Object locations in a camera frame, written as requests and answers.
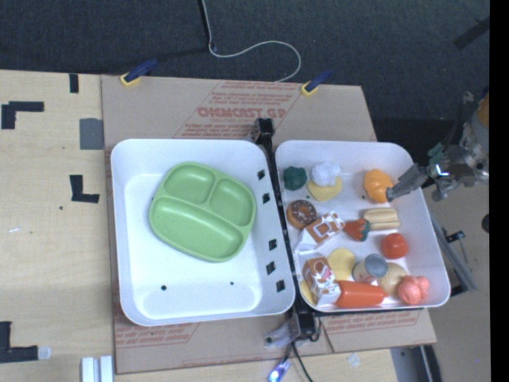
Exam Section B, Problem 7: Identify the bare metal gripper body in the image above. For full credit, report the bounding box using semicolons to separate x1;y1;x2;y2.
425;143;490;193

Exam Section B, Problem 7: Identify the orange pumpkin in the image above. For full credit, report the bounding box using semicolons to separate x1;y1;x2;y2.
363;168;394;205

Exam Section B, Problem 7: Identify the white plastic tray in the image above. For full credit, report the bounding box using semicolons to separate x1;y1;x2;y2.
110;138;296;327
274;139;452;314

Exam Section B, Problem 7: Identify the tan hot dog bun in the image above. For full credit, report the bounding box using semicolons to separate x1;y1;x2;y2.
362;207;402;232

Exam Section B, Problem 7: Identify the red tomato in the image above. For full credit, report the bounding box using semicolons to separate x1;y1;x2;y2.
379;232;410;260

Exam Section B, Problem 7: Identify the red strawberry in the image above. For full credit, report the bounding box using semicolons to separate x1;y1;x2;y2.
343;217;371;243

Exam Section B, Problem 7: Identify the white cauliflower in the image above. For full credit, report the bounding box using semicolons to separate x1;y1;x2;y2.
309;162;342;188

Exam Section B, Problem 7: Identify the yellow heart-shaped slice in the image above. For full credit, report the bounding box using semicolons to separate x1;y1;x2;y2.
306;175;344;203

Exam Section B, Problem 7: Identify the small can grey lid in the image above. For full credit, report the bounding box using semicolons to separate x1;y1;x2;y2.
352;253;389;286

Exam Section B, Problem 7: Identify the tan round biscuit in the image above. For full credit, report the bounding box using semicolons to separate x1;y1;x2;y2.
376;262;410;298

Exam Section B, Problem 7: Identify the orange and white carton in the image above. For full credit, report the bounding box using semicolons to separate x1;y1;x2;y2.
294;210;346;253
301;255;342;307

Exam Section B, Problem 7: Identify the pink lumpy toy food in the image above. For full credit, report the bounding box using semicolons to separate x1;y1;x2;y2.
396;275;431;306

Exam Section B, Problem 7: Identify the yellow rounded slice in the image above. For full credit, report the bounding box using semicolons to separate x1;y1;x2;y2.
326;247;356;283

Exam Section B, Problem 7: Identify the green broccoli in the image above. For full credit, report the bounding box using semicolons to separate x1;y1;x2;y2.
282;166;309;192

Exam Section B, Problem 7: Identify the brown doughnut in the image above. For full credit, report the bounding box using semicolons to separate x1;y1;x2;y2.
286;199;318;231

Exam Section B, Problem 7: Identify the orange carrot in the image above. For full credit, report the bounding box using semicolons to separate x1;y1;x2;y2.
333;279;389;310

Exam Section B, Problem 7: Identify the thin black rod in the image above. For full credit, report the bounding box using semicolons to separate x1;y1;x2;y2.
262;139;308;320

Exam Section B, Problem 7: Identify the yellow flat piece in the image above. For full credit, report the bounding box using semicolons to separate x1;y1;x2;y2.
298;279;316;305

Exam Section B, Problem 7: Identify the green divided plate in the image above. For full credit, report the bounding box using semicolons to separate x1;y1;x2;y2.
148;161;258;263

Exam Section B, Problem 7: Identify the brown cardboard board red print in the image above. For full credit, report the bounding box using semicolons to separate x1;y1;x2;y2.
99;73;438;376

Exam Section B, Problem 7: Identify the black block with wires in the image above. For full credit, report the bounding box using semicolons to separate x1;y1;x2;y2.
291;307;320;340
253;117;277;146

